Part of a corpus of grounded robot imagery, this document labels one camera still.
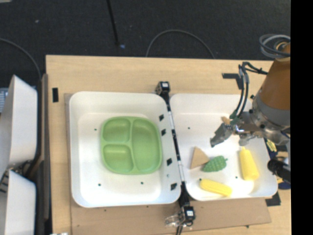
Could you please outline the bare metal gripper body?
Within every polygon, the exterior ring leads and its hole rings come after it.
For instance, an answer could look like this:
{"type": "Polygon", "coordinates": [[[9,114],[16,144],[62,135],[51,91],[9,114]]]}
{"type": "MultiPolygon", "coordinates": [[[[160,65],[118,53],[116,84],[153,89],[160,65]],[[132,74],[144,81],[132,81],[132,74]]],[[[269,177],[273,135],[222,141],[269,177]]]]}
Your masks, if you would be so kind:
{"type": "Polygon", "coordinates": [[[239,136],[239,145],[246,146],[253,138],[264,138],[275,145],[287,145],[290,138],[284,132],[285,126],[275,125],[261,112],[249,110],[231,120],[233,134],[239,136]]]}

